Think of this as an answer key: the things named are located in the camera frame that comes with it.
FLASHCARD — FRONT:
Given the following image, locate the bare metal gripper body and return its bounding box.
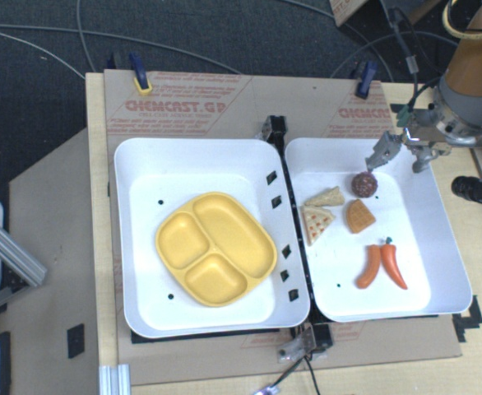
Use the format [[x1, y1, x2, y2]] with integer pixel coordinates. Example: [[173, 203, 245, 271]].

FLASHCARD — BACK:
[[402, 109, 482, 156]]

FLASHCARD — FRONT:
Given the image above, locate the brown chocolate doughnut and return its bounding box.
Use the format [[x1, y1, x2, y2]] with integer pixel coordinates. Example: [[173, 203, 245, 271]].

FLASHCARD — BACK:
[[350, 171, 379, 199]]

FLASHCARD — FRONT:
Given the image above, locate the orange waffle biscuit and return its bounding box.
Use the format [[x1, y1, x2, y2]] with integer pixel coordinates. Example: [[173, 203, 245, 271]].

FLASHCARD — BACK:
[[345, 198, 378, 235]]

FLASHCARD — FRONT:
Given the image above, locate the white plastic tray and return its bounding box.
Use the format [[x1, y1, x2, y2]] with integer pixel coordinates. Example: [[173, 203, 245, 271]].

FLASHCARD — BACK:
[[113, 137, 312, 340], [284, 137, 474, 324]]

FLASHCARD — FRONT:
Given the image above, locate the beige pizza slice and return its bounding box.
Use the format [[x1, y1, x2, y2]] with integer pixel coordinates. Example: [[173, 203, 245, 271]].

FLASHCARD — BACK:
[[299, 204, 337, 248]]

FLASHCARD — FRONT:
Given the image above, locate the orange carrot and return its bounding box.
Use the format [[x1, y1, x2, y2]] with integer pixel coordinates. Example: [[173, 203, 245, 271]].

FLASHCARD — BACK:
[[379, 236, 410, 291]]

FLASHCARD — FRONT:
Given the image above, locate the orange sausage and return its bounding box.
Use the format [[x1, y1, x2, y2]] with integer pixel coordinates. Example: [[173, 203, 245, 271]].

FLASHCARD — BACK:
[[355, 244, 383, 290]]

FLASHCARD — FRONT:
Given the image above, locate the yellow divided plate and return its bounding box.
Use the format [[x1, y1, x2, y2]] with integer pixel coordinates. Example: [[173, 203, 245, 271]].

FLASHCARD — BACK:
[[154, 191, 279, 309]]

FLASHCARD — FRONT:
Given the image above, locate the brown cardboard board red print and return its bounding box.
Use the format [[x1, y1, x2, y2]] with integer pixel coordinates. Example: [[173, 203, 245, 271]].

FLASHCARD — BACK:
[[103, 68, 464, 387]]

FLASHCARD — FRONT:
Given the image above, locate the black cylinder on white bracket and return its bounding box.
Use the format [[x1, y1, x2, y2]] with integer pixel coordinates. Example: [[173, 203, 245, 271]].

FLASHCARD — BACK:
[[451, 135, 482, 208]]

